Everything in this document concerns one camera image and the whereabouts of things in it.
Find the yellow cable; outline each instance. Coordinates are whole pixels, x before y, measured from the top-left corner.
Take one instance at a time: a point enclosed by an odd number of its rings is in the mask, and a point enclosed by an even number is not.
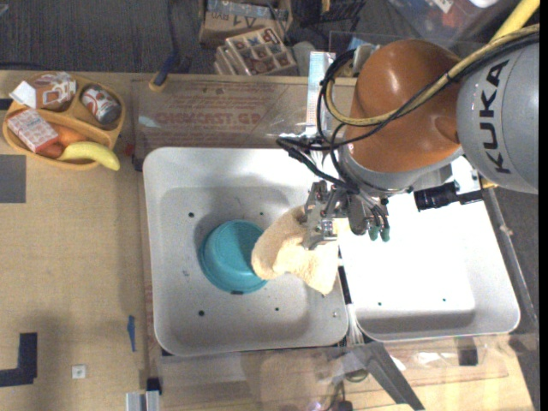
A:
[[[497,33],[495,33],[495,36],[491,41],[523,27],[539,6],[540,0],[521,0],[512,14],[510,14],[503,25],[497,30]]]
[[[451,80],[458,77],[458,75],[466,67],[478,61],[485,54],[489,53],[493,49],[496,49],[497,47],[501,45],[505,45],[511,41],[514,41],[526,35],[536,33],[539,31],[539,29],[540,29],[539,24],[536,24],[530,27],[524,27],[518,31],[508,33],[504,35],[503,37],[494,39],[489,44],[485,45],[481,49],[477,50],[476,52],[472,53],[468,57],[461,60],[449,72],[441,76],[432,87],[430,87],[428,90],[423,92],[414,102],[409,104],[400,114],[403,116],[404,114],[407,114],[408,112],[416,108],[418,105],[426,102],[428,99],[430,99],[432,96],[437,94],[440,90],[442,90],[447,84],[450,84]],[[345,116],[336,108],[335,104],[333,103],[333,87],[335,85],[334,79],[335,78],[327,82],[326,89],[325,89],[325,104],[327,105],[327,108],[329,109],[330,113],[338,121],[346,123],[347,125],[372,126],[372,125],[378,125],[384,122],[396,112],[396,110],[393,110],[381,116],[370,117],[370,118],[353,118],[353,117]]]

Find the black connector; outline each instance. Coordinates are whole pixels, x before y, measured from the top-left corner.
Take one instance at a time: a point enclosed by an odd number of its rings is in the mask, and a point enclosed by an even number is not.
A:
[[[481,190],[476,190],[468,194],[456,194],[454,182],[446,182],[436,188],[426,188],[414,192],[414,202],[419,211],[428,209],[438,209],[448,206],[453,202],[460,202],[462,205],[481,201],[483,196]]]

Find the metal stand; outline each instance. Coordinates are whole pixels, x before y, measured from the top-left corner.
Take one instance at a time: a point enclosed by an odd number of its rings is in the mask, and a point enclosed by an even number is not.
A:
[[[370,342],[351,351],[395,403],[407,403],[414,411],[425,409],[381,342]]]

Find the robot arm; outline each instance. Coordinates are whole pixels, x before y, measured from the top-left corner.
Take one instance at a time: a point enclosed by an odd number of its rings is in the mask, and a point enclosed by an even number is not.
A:
[[[350,117],[331,100],[344,64],[333,63],[320,97],[342,124],[329,137],[319,131],[319,146],[309,147],[331,153],[341,181],[330,189],[314,183],[302,221],[306,248],[336,239],[338,217],[357,235],[387,241],[394,194],[414,192],[419,210],[479,200],[480,191],[459,194],[444,183],[461,155],[489,182],[538,193],[539,27],[499,43],[463,61],[423,40],[386,45],[365,62]]]

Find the white sink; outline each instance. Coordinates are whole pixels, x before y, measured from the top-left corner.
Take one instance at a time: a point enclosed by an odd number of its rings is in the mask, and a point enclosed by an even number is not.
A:
[[[346,235],[341,252],[361,329],[381,342],[507,333],[520,308],[484,203],[418,212],[390,198],[390,241]]]
[[[337,279],[323,297],[292,275],[248,295],[213,286],[198,246],[219,224],[246,219],[266,229],[301,206],[313,176],[276,149],[161,148],[143,166],[154,329],[172,354],[195,356],[329,346],[346,334]]]

